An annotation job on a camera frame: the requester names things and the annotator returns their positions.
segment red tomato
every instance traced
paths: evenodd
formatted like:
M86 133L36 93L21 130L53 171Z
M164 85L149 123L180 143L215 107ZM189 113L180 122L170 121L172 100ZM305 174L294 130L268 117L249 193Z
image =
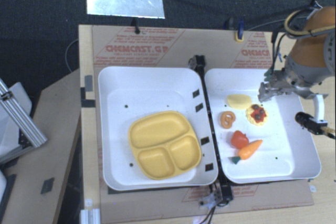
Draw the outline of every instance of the red tomato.
M241 131L235 131L232 138L231 138L231 144L232 146L241 149L244 146L247 146L249 143L248 138L245 134L243 134Z

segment yellow plate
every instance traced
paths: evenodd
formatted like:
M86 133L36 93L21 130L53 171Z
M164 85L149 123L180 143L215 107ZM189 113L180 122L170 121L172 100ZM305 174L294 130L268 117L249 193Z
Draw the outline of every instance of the yellow plate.
M177 176L201 161L197 136L186 117L176 111L159 112L135 121L128 140L138 165L151 179Z

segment white tray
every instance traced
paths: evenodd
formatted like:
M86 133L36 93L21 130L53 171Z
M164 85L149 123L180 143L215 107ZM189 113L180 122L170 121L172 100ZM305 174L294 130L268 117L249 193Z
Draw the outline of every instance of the white tray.
M232 109L227 104L230 94L246 94L252 103L260 104L257 95L265 72L260 69L211 69L205 75L224 174L239 184L314 178L321 171L321 163L311 134L295 121L296 113L303 111L296 94L280 95L264 102L263 107L269 113L264 126L252 125L245 110ZM221 113L227 110L236 115L230 129L221 127L219 121ZM246 133L251 142L264 140L251 158L237 165L230 159L238 152L230 144L235 130Z
M196 72L187 68L107 67L99 73L98 84L103 175L108 186L116 190L199 186L217 178L202 83ZM196 112L196 107L203 108ZM153 180L137 165L128 130L134 121L168 110L178 111L189 120L203 156L198 166L184 174ZM207 143L202 145L203 138Z

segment orange carrot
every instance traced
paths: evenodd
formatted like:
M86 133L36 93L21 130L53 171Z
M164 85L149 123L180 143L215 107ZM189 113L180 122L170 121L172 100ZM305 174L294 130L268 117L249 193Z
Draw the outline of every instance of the orange carrot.
M250 158L261 144L262 140L255 140L243 147L240 151L238 151L238 156L232 158L233 163L237 164L241 159Z

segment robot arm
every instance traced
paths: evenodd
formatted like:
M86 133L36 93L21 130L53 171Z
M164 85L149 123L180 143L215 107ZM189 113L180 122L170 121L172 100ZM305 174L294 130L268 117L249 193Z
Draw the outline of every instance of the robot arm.
M302 31L290 28L293 18L300 13L294 12L285 21L285 30L289 38L297 39L292 51L286 58L285 67L274 71L269 69L265 74L265 82L259 88L259 101L270 100L275 95L292 92L305 99L314 99L316 111L319 106L324 110L323 98L327 94L315 94L310 88L330 76L335 76L335 7L325 7L313 12ZM304 127L309 123L309 130L315 134L326 134L321 127L323 113L316 113L315 118L300 114L297 121Z

